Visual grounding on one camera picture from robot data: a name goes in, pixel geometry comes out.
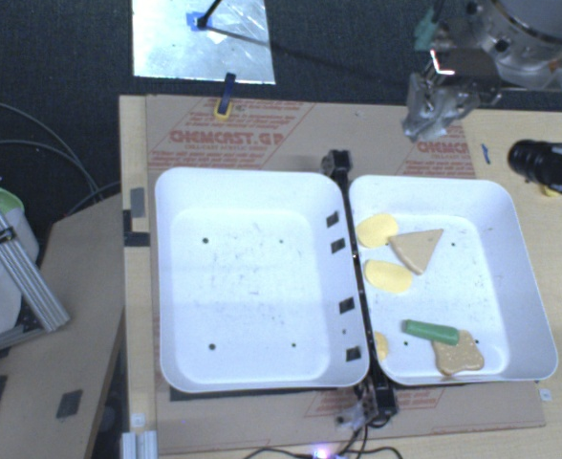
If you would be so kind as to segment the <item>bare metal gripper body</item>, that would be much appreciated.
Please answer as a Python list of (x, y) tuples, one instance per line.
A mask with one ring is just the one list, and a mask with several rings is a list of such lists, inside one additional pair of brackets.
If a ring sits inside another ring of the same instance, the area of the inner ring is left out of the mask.
[(494, 104), (507, 89), (562, 92), (562, 0), (471, 0), (465, 16), (426, 15), (430, 100), (441, 88)]

